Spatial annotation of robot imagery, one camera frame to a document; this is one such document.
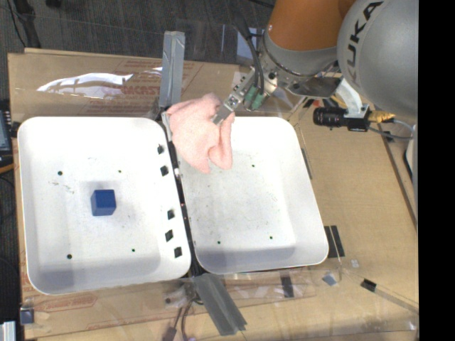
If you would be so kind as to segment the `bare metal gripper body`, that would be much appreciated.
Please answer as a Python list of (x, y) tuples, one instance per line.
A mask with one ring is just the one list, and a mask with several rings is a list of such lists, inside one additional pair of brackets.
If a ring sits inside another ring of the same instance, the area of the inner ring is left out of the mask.
[(271, 61), (264, 60), (261, 67), (254, 65), (251, 71), (240, 79), (224, 100), (230, 110), (244, 108), (259, 111), (280, 92), (288, 92), (298, 97), (329, 98), (340, 85), (341, 71), (337, 62), (308, 75), (285, 70)]

